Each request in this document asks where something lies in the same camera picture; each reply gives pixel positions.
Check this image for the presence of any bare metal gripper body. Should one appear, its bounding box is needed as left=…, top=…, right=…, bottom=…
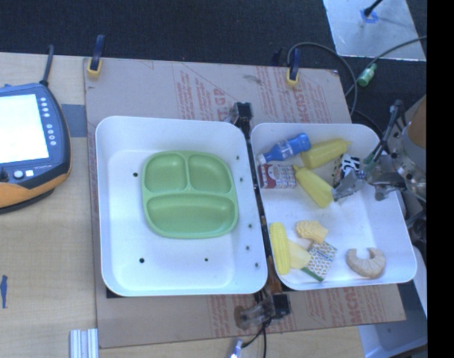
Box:
left=365, top=143, right=428, bottom=201

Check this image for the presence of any black and white carton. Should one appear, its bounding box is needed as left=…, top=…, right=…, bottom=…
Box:
left=332, top=153, right=362, bottom=188

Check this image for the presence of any yellow squeeze bottle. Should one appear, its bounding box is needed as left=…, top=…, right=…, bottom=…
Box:
left=292, top=164, right=335, bottom=210
left=300, top=137, right=352, bottom=170

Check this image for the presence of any white plastic tray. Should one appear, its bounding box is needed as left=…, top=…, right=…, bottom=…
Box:
left=250, top=122, right=418, bottom=292
left=95, top=116, right=269, bottom=298

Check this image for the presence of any yellow ridged toy food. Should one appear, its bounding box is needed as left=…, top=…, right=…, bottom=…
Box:
left=295, top=219, right=330, bottom=245

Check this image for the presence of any red and white carton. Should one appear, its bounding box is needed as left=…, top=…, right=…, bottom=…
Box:
left=256, top=163, right=298, bottom=190

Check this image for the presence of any blue bottle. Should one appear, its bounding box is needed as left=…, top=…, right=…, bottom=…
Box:
left=256, top=132, right=312, bottom=165

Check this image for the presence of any beige croissant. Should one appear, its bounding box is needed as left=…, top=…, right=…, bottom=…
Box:
left=346, top=247, right=387, bottom=280

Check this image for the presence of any white orange green patterned carton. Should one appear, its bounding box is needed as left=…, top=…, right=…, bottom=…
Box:
left=300, top=240, right=338, bottom=283

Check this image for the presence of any yellow cheese wedge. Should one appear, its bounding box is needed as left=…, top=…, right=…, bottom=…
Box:
left=286, top=239, right=312, bottom=270

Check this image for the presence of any yellow corn cob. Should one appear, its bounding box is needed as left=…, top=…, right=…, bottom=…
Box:
left=268, top=222, right=291, bottom=276

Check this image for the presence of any thin black and white rod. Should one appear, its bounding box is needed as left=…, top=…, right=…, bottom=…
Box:
left=243, top=123, right=276, bottom=294

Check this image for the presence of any green divided plate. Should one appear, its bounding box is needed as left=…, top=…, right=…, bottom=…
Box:
left=141, top=150, right=239, bottom=240

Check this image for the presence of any brown cardboard board red print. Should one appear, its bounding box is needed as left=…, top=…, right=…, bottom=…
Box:
left=83, top=57, right=407, bottom=349

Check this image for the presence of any black cylinder on white bracket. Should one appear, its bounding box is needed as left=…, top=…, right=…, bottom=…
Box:
left=404, top=199, right=428, bottom=251

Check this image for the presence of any black block with thin wires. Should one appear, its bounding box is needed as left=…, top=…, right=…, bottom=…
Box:
left=272, top=293, right=291, bottom=318
left=233, top=101, right=254, bottom=127

